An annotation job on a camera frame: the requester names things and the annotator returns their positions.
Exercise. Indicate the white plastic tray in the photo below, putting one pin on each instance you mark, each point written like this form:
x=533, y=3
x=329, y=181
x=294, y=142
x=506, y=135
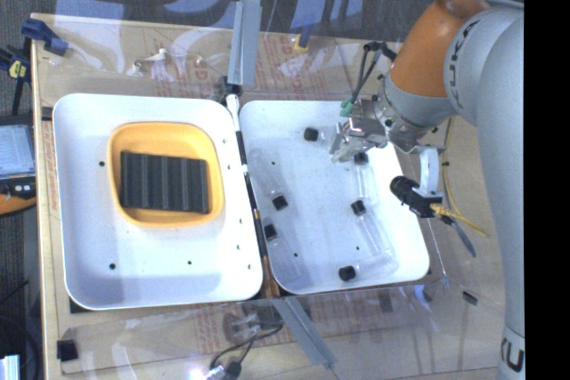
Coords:
x=147, y=271
x=320, y=213

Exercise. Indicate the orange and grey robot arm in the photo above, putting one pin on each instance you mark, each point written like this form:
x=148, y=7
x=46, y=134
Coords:
x=485, y=71

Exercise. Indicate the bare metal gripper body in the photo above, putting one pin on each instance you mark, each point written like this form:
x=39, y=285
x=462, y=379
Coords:
x=372, y=126

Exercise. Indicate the black ribbed rectangular insert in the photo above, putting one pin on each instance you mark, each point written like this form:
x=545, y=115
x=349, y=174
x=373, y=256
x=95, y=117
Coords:
x=165, y=182

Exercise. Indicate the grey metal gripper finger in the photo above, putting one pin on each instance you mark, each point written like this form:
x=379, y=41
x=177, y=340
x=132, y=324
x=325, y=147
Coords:
x=346, y=153
x=339, y=138

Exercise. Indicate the black cylinder on white bracket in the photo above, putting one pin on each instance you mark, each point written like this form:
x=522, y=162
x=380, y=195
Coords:
x=416, y=196

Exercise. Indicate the yellow plastic bowl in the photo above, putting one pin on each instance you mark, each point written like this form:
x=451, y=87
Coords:
x=167, y=133

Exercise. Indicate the thin black and white rod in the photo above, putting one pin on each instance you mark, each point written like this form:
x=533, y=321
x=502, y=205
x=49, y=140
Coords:
x=244, y=156

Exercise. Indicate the brown cardboard board red print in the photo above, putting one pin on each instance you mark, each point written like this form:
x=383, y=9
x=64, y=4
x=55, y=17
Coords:
x=49, y=80

